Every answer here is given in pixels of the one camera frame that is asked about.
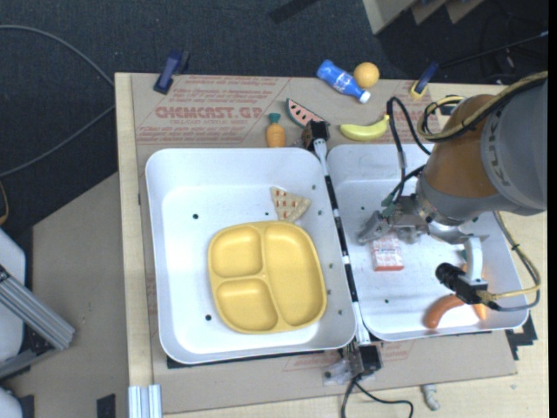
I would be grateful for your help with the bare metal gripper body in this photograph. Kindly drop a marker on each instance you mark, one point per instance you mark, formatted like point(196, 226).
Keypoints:
point(409, 218)

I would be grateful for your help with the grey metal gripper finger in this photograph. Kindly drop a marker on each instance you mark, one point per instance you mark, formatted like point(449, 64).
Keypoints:
point(407, 235)
point(373, 228)

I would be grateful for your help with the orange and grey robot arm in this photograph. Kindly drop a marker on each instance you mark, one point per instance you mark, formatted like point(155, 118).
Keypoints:
point(500, 146)

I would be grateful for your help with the orange and white carton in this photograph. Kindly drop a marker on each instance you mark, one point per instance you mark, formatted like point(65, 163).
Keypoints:
point(387, 257)

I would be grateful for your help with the thin black and white rod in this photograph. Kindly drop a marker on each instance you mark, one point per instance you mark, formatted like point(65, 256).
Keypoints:
point(344, 246)

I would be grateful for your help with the white plastic tray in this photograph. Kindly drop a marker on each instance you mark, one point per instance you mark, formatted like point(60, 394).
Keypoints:
point(187, 277)
point(400, 303)

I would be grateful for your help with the orange sausage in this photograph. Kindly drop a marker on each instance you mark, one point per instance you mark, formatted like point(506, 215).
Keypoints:
point(439, 312)

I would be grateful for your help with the beige pizza slice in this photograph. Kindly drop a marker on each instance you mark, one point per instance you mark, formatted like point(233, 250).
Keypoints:
point(289, 203)

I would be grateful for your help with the yellow banana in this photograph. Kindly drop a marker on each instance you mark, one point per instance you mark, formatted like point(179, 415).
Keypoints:
point(363, 132)

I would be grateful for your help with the yellow divided plate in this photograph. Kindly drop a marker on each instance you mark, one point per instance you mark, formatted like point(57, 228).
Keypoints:
point(283, 268)

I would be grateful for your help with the orange carrot with green top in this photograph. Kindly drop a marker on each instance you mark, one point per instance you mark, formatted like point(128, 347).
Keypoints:
point(275, 135)

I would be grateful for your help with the red watermelon slice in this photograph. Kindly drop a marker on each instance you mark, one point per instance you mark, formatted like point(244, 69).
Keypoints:
point(300, 113)

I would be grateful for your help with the yellow orange ball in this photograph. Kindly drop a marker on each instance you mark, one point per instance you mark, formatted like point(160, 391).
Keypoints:
point(366, 75)

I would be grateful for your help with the blue bottle with white cap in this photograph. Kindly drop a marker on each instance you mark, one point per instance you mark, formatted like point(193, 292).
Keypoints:
point(339, 78)

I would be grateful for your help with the brown cardboard board red print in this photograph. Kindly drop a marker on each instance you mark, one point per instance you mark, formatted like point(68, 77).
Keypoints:
point(209, 116)

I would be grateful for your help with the black cylinder on white bracket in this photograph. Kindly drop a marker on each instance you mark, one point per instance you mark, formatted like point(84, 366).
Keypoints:
point(457, 279)

